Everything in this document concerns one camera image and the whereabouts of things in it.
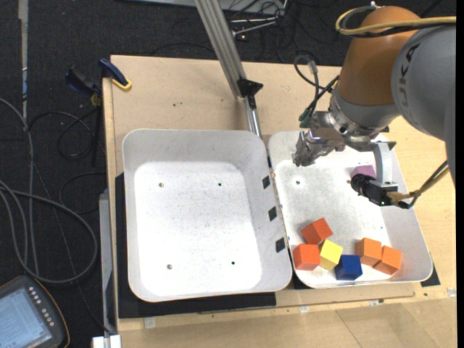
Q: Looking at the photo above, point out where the purple cube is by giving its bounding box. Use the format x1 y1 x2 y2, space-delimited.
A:
349 164 377 181

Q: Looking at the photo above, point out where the orange cube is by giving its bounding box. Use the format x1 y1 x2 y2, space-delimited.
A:
355 237 384 267
373 245 403 276

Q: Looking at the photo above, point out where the white plastic tray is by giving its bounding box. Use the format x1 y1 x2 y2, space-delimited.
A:
267 130 434 289
121 128 293 303

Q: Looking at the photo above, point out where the blue cube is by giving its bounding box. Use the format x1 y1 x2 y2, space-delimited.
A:
333 254 363 281

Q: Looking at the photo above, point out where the pale wood board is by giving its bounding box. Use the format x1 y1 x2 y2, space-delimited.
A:
102 54 457 335

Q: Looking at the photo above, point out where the red-orange cube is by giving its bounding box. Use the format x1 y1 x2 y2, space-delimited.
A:
292 243 321 271
301 217 334 245

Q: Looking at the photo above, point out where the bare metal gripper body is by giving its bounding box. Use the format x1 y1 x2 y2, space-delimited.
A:
307 110 378 154

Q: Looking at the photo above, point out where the black cylinder on white bracket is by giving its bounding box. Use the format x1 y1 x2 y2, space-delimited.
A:
349 139 399 207

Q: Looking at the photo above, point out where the yellow cube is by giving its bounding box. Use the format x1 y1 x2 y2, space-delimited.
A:
318 239 344 271

